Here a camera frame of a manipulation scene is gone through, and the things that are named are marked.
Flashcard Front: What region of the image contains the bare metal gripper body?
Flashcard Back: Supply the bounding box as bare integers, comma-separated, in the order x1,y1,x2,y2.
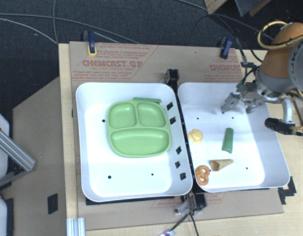
239,80,283,107

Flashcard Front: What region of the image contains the green toy celery stick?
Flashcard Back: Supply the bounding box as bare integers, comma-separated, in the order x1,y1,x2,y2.
221,127,234,154

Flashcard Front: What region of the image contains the pale yellow toy dumpling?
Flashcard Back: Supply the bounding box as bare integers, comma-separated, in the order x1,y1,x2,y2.
187,128,204,144

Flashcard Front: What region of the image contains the white plastic tray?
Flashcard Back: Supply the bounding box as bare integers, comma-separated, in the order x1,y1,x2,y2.
75,82,193,203
177,82,291,193

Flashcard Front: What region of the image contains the thin black rod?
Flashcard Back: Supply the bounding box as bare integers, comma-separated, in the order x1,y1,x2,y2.
173,80,199,196

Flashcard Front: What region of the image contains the tan toy ice cream cone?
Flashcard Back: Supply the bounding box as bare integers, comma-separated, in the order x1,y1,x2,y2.
210,158,234,172

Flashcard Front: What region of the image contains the orange toy pretzel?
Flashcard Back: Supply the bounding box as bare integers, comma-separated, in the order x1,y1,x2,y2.
195,165,212,186

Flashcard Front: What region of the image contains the green divided plate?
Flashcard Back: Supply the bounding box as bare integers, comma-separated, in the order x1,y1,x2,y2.
107,97,172,158

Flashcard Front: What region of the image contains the brown cardboard board red print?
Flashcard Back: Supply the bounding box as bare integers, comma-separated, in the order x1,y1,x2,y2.
69,41,284,231

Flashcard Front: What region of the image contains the black cylinder on white bracket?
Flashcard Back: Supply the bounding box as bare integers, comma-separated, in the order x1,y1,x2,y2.
265,97,296,134

